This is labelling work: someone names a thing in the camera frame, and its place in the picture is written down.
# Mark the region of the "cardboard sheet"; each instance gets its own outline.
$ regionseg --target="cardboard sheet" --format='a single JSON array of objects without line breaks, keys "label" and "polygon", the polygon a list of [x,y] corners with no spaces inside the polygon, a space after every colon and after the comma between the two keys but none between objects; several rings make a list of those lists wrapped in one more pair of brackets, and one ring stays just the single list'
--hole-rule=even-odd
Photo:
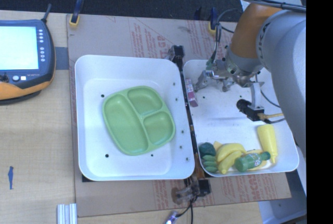
[{"label": "cardboard sheet", "polygon": [[[79,217],[185,208],[172,199],[173,189],[183,189],[183,180],[104,181],[82,177],[78,166],[75,79],[76,60],[86,54],[165,58],[172,45],[182,45],[184,63],[191,59],[210,58],[214,34],[208,21],[150,19],[81,15],[77,27],[68,24],[70,92],[72,108],[75,195]],[[230,30],[235,23],[223,22]],[[223,31],[217,58],[223,57],[232,33]],[[290,198],[285,173],[209,178],[212,192],[198,199],[194,206],[210,206]]]}]

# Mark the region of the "cable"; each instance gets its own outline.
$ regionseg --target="cable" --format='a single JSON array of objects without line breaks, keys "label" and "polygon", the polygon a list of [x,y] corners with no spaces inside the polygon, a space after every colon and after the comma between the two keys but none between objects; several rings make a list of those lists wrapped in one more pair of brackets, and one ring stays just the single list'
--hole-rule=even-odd
[{"label": "cable", "polygon": [[288,4],[284,2],[276,2],[272,0],[244,0],[246,2],[255,3],[264,6],[272,6],[281,9],[291,10],[299,13],[306,13],[306,7],[302,5]]},{"label": "cable", "polygon": [[228,31],[228,32],[231,32],[231,33],[234,33],[233,31],[231,30],[228,30],[224,27],[222,27],[222,25],[220,24],[220,21],[221,21],[221,18],[228,12],[231,12],[231,11],[236,11],[238,10],[237,8],[231,8],[231,9],[227,9],[225,11],[223,11],[216,19],[216,25],[215,25],[215,45],[214,45],[214,51],[213,51],[213,54],[211,56],[211,58],[209,59],[208,63],[212,64],[214,63],[214,60],[215,60],[215,57],[216,57],[216,53],[217,53],[217,48],[219,47],[219,43],[220,43],[220,40],[221,40],[221,34],[222,34],[222,29]]},{"label": "cable", "polygon": [[197,198],[198,198],[198,196],[196,196],[193,199],[191,199],[189,201],[188,207],[182,213],[177,214],[175,217],[179,218],[182,215],[184,215],[189,209],[191,209],[191,224],[192,224],[193,223],[193,203],[197,200]]},{"label": "cable", "polygon": [[47,19],[47,16],[48,16],[48,14],[50,13],[50,11],[51,11],[51,7],[52,7],[52,5],[51,4],[48,4],[48,6],[47,6],[47,10],[46,10],[46,13],[45,13],[45,15],[44,15],[44,17],[41,19],[41,21],[43,21],[44,23],[46,23],[46,19]]},{"label": "cable", "polygon": [[[255,75],[255,82],[258,82],[258,74]],[[268,97],[264,94],[264,92],[261,90],[260,88],[260,93],[262,94],[262,96],[264,96],[264,98],[272,105],[278,107],[278,108],[281,108],[279,105],[273,103],[270,99],[268,99]]]},{"label": "cable", "polygon": [[282,118],[282,119],[278,119],[278,120],[275,120],[275,121],[271,121],[269,119],[265,119],[263,121],[267,124],[274,124],[274,123],[282,122],[282,121],[285,121],[285,120],[286,120],[285,118]]},{"label": "cable", "polygon": [[283,116],[283,113],[277,113],[277,114],[272,114],[272,115],[266,115],[264,113],[258,113],[258,117],[260,118],[260,120],[275,118],[275,117],[280,117],[280,116]]}]

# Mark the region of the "green bottle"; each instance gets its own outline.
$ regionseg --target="green bottle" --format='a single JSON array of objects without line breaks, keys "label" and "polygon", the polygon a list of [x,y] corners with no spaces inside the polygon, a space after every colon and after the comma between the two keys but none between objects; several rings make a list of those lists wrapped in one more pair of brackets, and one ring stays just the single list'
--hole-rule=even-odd
[{"label": "green bottle", "polygon": [[269,152],[262,152],[261,154],[251,153],[235,160],[235,167],[239,172],[244,172],[250,168],[255,168],[261,164],[263,160],[269,160],[271,155]]}]

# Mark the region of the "wooden table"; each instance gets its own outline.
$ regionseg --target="wooden table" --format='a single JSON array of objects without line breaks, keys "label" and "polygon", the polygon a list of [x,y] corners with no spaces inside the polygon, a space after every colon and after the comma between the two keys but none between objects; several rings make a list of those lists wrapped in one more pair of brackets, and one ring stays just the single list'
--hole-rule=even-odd
[{"label": "wooden table", "polygon": [[[1,20],[41,19],[44,13],[2,11]],[[50,13],[56,47],[67,47],[66,14]],[[75,203],[69,71],[56,70],[38,96],[0,106],[0,223],[57,223],[58,204]],[[12,189],[8,172],[13,167]],[[84,223],[164,223],[170,210],[78,218]],[[190,223],[188,211],[177,223]],[[194,223],[262,223],[257,202],[195,207]]]}]

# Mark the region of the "yellow bottle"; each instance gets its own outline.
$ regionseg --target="yellow bottle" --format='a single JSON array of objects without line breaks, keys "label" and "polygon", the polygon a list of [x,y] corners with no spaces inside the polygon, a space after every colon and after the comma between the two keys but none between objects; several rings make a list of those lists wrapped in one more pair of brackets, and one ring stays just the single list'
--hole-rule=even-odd
[{"label": "yellow bottle", "polygon": [[271,155],[271,162],[275,163],[277,157],[277,145],[275,130],[272,124],[261,125],[257,128],[259,140],[264,151]]}]

